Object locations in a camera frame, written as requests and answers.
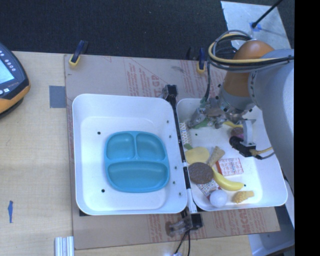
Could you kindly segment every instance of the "yellow cable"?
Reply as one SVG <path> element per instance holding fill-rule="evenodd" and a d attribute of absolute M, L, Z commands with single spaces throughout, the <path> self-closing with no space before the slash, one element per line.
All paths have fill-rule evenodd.
<path fill-rule="evenodd" d="M 237 128 L 237 127 L 240 127 L 242 128 L 243 125 L 242 124 L 234 124 L 233 122 L 231 121 L 225 121 L 223 122 L 224 125 L 227 125 L 227 126 L 231 126 L 232 128 Z"/>
<path fill-rule="evenodd" d="M 250 153 L 253 155 L 253 156 L 256 156 L 256 155 L 260 155 L 262 153 L 265 153 L 269 150 L 272 150 L 272 146 L 271 147 L 268 147 L 264 150 L 255 150 L 255 149 L 249 149 Z"/>
<path fill-rule="evenodd" d="M 222 38 L 225 38 L 225 37 L 230 37 L 230 36 L 234 36 L 234 35 L 237 35 L 237 34 L 234 34 L 234 33 L 230 33 L 230 34 L 225 34 L 224 36 L 221 37 Z M 214 47 L 215 43 L 217 43 L 216 41 L 214 41 L 210 46 L 209 46 L 209 49 L 208 49 L 208 54 L 209 56 L 216 60 L 216 61 L 220 61 L 220 62 L 224 62 L 224 63 L 229 63 L 229 64 L 249 64 L 249 63 L 259 63 L 259 62 L 264 62 L 264 61 L 271 61 L 271 60 L 276 60 L 278 58 L 253 58 L 253 59 L 225 59 L 225 58 L 219 58 L 219 57 L 216 57 L 212 54 L 212 48 Z"/>

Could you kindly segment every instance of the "cookie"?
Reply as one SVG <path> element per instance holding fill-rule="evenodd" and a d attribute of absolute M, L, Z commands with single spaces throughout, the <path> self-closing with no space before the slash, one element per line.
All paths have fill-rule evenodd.
<path fill-rule="evenodd" d="M 188 167 L 190 180 L 196 184 L 206 184 L 214 177 L 212 168 L 203 162 L 195 162 Z"/>

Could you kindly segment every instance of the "egg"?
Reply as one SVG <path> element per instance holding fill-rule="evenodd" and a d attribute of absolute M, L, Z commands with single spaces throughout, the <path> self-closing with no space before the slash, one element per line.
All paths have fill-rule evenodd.
<path fill-rule="evenodd" d="M 224 190 L 217 189 L 210 194 L 210 203 L 214 207 L 222 207 L 227 203 L 228 195 Z"/>

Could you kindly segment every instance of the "blue tape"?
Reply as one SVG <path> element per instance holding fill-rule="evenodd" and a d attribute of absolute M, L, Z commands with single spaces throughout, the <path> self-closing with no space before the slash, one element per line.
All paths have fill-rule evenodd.
<path fill-rule="evenodd" d="M 13 204 L 14 204 L 14 202 L 12 202 L 12 201 L 10 200 L 9 206 L 8 206 L 10 223 L 12 223 L 12 212 L 13 212 L 13 210 L 14 210 Z"/>
<path fill-rule="evenodd" d="M 255 32 L 259 32 L 260 30 L 262 30 L 261 25 L 258 23 L 254 28 L 252 27 L 253 22 L 250 22 L 250 28 L 255 31 Z"/>

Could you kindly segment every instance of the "clamp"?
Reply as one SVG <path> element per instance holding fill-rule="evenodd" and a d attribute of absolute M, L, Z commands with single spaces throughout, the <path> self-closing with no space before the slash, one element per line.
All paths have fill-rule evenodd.
<path fill-rule="evenodd" d="M 79 60 L 80 60 L 80 55 L 84 54 L 86 52 L 88 48 L 88 42 L 81 40 L 78 44 L 78 46 L 76 47 L 74 54 L 71 55 L 70 59 L 69 59 L 69 64 L 73 67 L 75 67 Z"/>
<path fill-rule="evenodd" d="M 200 48 L 199 50 L 199 61 L 196 65 L 196 71 L 199 74 L 202 74 L 205 72 L 205 51 L 203 48 Z"/>
<path fill-rule="evenodd" d="M 182 219 L 176 223 L 167 223 L 166 232 L 170 237 L 182 235 L 191 230 L 197 230 L 203 227 L 203 220 L 200 213 L 190 214 L 189 209 L 185 208 L 181 213 Z"/>

